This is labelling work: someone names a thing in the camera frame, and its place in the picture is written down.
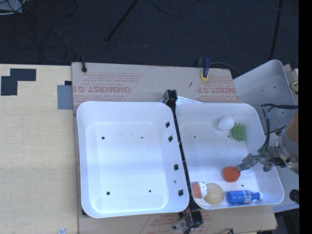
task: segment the bottle label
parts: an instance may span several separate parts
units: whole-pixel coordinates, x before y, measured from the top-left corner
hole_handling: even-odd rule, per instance
[[[244,204],[248,204],[252,201],[252,194],[249,191],[244,191],[245,201]]]

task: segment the green object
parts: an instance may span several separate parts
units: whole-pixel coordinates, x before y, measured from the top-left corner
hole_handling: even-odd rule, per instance
[[[232,136],[235,140],[244,141],[246,135],[246,126],[243,124],[237,124],[235,122],[234,127],[232,128]]]

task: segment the light wood surface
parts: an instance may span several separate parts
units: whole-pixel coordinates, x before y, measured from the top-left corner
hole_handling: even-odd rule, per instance
[[[59,110],[57,85],[70,66],[0,65],[37,70],[18,81],[17,96],[0,96],[0,233],[78,233],[73,110]]]

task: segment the round bread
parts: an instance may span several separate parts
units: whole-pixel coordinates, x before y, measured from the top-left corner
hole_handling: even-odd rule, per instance
[[[224,199],[224,192],[222,188],[215,183],[207,184],[207,195],[204,197],[204,200],[211,205],[218,205]]]

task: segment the bottle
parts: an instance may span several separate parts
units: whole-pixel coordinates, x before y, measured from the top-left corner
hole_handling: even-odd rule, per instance
[[[262,200],[262,193],[253,193],[248,190],[230,191],[227,193],[226,199],[229,204],[248,204],[254,200]]]

